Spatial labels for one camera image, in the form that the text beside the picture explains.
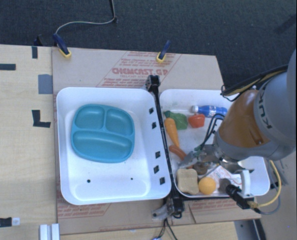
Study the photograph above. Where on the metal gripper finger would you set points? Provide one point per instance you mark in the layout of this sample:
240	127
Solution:
188	159

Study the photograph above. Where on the grey-brown round toy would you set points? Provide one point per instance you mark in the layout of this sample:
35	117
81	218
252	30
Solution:
223	184

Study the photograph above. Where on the blue plastic bottle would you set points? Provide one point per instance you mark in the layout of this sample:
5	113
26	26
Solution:
209	110

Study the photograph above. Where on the white plastic tray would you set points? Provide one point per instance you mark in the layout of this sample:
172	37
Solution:
108	184
188	99

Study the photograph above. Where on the brown cardboard board red print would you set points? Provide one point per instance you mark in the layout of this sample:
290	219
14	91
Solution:
88	69

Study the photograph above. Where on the thin black and white rod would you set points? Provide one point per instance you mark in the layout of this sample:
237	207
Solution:
163	136

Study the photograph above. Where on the black cylinder on white bracket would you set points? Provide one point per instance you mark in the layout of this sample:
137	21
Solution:
245	181

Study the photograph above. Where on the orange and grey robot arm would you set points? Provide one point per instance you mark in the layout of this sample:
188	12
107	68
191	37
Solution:
263	119

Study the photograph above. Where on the orange ball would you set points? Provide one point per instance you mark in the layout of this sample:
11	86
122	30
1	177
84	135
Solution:
207	185

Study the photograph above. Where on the red toy pepper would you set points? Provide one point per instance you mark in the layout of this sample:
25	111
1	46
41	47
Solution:
196	121

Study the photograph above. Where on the white packet with red print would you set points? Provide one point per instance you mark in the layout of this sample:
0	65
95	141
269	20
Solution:
219	174

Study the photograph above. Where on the orange toy carrot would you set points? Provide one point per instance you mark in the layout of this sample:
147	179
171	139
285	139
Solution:
173	131

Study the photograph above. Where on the blue divided plate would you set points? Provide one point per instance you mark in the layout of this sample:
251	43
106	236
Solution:
101	139

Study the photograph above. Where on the green toy lettuce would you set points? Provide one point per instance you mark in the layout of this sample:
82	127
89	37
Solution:
179	120

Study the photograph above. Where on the brown toy doughnut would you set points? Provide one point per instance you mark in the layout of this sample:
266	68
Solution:
201	169

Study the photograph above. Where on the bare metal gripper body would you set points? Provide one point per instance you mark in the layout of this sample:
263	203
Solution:
209	154

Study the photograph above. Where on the tan toy bread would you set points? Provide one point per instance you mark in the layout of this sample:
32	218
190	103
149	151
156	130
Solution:
187	181

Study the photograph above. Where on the orange toy sausage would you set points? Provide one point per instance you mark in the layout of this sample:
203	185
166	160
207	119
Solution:
177	151

